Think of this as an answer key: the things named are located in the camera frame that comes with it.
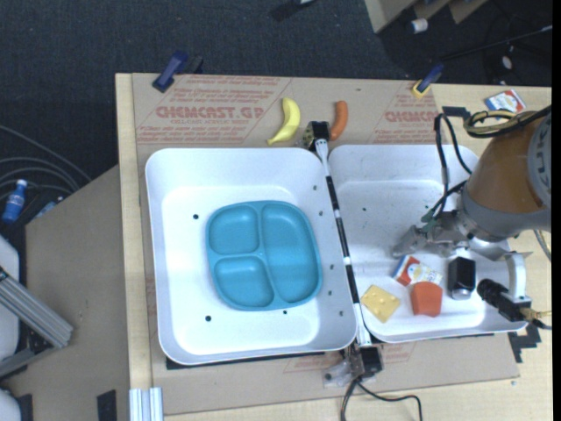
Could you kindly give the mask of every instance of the banana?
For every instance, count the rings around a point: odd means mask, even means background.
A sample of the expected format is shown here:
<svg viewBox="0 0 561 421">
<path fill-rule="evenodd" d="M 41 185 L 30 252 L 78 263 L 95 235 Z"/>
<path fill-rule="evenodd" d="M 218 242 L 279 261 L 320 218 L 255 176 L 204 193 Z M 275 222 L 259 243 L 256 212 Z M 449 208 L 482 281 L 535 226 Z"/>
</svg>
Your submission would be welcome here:
<svg viewBox="0 0 561 421">
<path fill-rule="evenodd" d="M 292 98 L 284 97 L 282 99 L 282 110 L 284 111 L 284 123 L 280 130 L 266 142 L 268 145 L 291 140 L 300 126 L 300 108 L 296 101 Z"/>
</svg>

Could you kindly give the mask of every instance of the yellow sponge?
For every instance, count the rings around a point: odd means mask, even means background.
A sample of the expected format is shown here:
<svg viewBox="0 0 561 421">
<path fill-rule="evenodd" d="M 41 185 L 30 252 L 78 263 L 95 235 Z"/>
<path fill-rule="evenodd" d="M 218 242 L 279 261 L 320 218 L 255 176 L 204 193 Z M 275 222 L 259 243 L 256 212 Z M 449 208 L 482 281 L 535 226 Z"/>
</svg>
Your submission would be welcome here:
<svg viewBox="0 0 561 421">
<path fill-rule="evenodd" d="M 386 323 L 400 306 L 401 300 L 384 289 L 376 285 L 371 285 L 360 298 L 360 302 L 364 304 L 379 321 Z"/>
</svg>

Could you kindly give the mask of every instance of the white surface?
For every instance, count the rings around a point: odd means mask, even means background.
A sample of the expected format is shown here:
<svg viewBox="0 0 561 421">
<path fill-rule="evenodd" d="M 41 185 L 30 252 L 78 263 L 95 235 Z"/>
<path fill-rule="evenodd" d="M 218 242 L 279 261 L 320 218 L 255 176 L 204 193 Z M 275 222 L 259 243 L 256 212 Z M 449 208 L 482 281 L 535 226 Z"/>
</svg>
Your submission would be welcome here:
<svg viewBox="0 0 561 421">
<path fill-rule="evenodd" d="M 146 163 L 146 184 L 158 330 L 170 359 L 202 364 L 339 350 L 353 341 L 357 320 L 322 165 L 314 154 L 301 148 L 163 149 Z M 205 251 L 210 215 L 228 204 L 258 200 L 300 208 L 321 254 L 318 295 L 286 314 L 234 310 L 210 276 Z"/>
<path fill-rule="evenodd" d="M 467 173 L 452 146 L 444 146 L 444 151 L 453 187 L 466 179 Z M 477 162 L 475 154 L 463 147 L 460 151 L 472 168 Z M 483 302 L 477 291 L 465 301 L 452 299 L 446 290 L 446 276 L 448 262 L 454 257 L 444 259 L 421 251 L 413 254 L 444 277 L 442 310 L 435 318 L 415 316 L 409 295 L 411 286 L 404 287 L 392 277 L 399 263 L 391 256 L 392 246 L 411 225 L 421 225 L 421 216 L 443 193 L 435 146 L 339 146 L 330 155 L 330 168 L 359 295 L 375 284 L 401 299 L 400 307 L 385 324 L 363 306 L 365 324 L 372 335 L 391 343 L 516 331 L 526 325 L 508 322 Z M 456 201 L 455 196 L 448 198 L 447 209 L 454 208 Z M 472 251 L 458 253 L 476 261 L 477 282 L 491 278 L 508 288 L 505 261 L 491 262 Z"/>
<path fill-rule="evenodd" d="M 2 421 L 21 421 L 18 401 L 0 389 L 0 419 Z"/>
<path fill-rule="evenodd" d="M 18 252 L 2 236 L 0 236 L 0 265 L 11 277 L 19 280 Z M 18 338 L 18 317 L 0 304 L 0 360 L 10 357 L 16 352 Z"/>
</svg>

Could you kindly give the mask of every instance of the sponge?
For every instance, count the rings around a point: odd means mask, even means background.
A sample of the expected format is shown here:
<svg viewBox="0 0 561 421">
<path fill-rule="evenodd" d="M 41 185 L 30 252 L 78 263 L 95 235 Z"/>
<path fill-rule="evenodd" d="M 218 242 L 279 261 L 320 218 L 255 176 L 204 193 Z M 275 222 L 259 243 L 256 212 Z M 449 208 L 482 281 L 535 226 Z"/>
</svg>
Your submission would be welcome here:
<svg viewBox="0 0 561 421">
<path fill-rule="evenodd" d="M 411 303 L 415 315 L 440 315 L 442 306 L 442 287 L 433 282 L 418 282 L 411 292 Z"/>
<path fill-rule="evenodd" d="M 379 321 L 386 323 L 400 306 L 401 300 L 384 289 L 376 285 L 371 285 L 360 298 L 360 302 L 364 304 Z"/>
</svg>

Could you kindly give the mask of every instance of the toy sink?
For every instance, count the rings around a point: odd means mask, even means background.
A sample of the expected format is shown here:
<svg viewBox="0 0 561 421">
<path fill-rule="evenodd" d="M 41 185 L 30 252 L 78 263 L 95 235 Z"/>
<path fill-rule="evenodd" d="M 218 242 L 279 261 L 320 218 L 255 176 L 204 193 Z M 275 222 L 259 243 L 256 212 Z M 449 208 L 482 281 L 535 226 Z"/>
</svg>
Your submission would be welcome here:
<svg viewBox="0 0 561 421">
<path fill-rule="evenodd" d="M 463 181 L 451 146 L 451 185 Z M 476 156 L 462 149 L 468 165 Z M 358 329 L 386 342 L 522 329 L 474 292 L 413 316 L 391 246 L 442 194 L 434 146 L 339 146 L 330 169 L 359 295 L 401 304 L 358 316 L 321 161 L 301 148 L 167 148 L 146 163 L 160 345 L 183 365 L 341 350 Z M 449 198 L 447 205 L 455 203 Z M 473 252 L 477 279 L 508 286 L 505 262 Z M 448 260 L 416 254 L 436 270 Z"/>
</svg>

